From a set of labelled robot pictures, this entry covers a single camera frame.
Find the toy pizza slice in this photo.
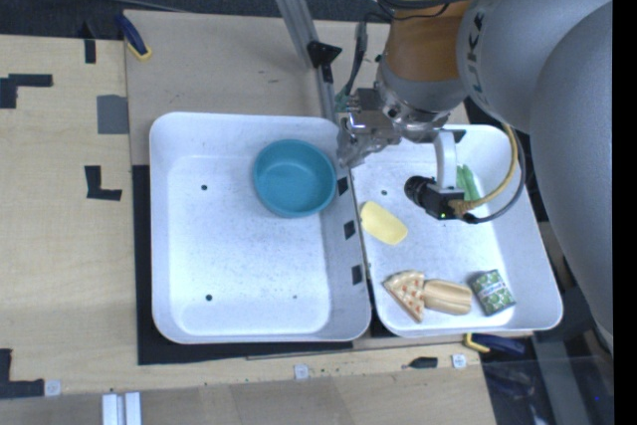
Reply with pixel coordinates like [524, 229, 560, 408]
[381, 269, 427, 325]

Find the beige toy hot dog bun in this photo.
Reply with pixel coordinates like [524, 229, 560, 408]
[422, 278, 474, 317]

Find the pale wood board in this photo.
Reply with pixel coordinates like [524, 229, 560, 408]
[122, 8, 531, 362]

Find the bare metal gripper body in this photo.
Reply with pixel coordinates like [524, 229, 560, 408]
[337, 88, 452, 149]

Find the yellow oval toy food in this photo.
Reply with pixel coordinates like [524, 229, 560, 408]
[358, 199, 410, 247]

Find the blue bowl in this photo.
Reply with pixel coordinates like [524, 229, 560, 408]
[251, 137, 338, 220]

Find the green small can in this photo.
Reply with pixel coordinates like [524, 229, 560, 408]
[468, 268, 518, 318]

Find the green toy vegetable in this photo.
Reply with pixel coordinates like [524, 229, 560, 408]
[455, 163, 481, 204]

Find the white plastic tray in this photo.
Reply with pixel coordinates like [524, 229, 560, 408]
[148, 110, 373, 345]
[347, 122, 565, 339]

